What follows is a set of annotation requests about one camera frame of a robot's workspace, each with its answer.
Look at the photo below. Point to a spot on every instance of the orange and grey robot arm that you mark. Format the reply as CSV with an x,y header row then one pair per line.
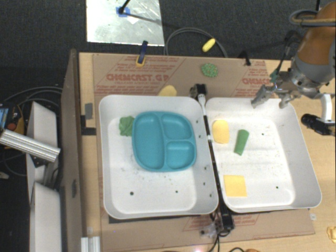
x,y
316,46

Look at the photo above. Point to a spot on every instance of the blue divided plate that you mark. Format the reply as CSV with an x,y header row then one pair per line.
x,y
157,143

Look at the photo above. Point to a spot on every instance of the white plastic tray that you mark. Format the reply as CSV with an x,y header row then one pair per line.
x,y
270,167
157,190

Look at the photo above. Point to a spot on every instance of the yellow lumpy toy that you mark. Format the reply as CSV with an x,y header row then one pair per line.
x,y
332,233

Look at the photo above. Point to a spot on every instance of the green lettuce leaf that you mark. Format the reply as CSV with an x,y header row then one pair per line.
x,y
125,126

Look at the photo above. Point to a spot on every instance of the green cylinder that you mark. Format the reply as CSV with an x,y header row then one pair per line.
x,y
241,142

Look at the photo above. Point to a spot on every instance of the thin black and white rod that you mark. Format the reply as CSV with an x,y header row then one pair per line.
x,y
208,130

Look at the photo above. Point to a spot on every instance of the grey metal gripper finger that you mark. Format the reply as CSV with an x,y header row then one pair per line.
x,y
261,95
285,100

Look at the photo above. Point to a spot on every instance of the yellow corn cob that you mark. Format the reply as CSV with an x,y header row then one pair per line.
x,y
208,45

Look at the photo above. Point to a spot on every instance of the yellow square cheese slice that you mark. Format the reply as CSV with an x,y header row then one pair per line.
x,y
235,186

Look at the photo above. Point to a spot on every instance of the yellow oval chip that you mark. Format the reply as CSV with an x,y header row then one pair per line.
x,y
168,90
220,131

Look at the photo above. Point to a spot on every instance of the black cylinder on white bracket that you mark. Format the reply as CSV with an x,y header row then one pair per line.
x,y
316,123

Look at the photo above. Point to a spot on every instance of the brown cardboard board red print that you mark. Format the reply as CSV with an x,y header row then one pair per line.
x,y
183,72

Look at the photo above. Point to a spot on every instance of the green speckled round biscuit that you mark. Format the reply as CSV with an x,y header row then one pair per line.
x,y
209,70

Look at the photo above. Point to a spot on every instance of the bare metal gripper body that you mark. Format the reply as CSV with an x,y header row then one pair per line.
x,y
294,86

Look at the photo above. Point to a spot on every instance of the orange round toy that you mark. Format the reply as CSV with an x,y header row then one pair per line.
x,y
251,250

